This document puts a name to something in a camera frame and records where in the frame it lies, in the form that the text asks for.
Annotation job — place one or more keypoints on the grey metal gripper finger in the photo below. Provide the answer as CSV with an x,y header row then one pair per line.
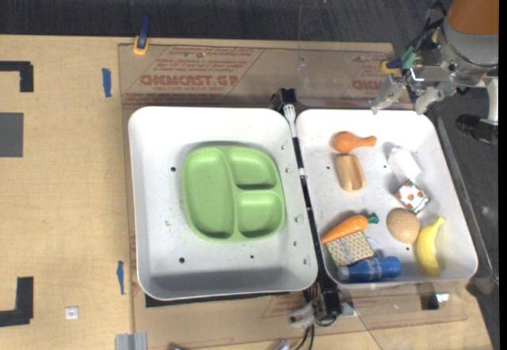
x,y
428,99
390,93

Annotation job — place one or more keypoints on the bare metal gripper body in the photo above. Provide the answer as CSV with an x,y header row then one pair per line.
x,y
433,71

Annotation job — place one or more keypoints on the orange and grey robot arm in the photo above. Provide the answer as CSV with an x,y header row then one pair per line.
x,y
477,4

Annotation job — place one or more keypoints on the orange chicken drumstick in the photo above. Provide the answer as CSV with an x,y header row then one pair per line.
x,y
346,141

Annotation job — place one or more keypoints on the white plastic bottle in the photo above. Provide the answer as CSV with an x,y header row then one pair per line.
x,y
404,164

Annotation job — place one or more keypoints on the tan hot dog bun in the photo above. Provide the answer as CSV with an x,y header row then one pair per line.
x,y
349,174

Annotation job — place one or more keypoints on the white carton with orange print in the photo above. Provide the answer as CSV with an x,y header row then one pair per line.
x,y
412,196

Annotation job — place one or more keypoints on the white plastic tray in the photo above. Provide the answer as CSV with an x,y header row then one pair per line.
x,y
158,190
376,198

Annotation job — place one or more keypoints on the tan round biscuit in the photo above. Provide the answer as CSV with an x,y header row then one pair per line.
x,y
403,225

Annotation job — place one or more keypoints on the orange carrot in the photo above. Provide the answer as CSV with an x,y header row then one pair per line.
x,y
346,227

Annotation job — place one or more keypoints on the yellow banana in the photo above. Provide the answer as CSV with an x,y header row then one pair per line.
x,y
427,251

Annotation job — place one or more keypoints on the blue bottle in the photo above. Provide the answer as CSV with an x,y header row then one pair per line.
x,y
374,269

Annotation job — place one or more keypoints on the brown cardboard board red print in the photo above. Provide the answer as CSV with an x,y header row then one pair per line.
x,y
190,79

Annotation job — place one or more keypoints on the green divided plate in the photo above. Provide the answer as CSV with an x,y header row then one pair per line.
x,y
208,194

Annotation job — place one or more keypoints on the black cylinder on white bracket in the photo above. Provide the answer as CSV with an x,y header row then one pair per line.
x,y
477,128

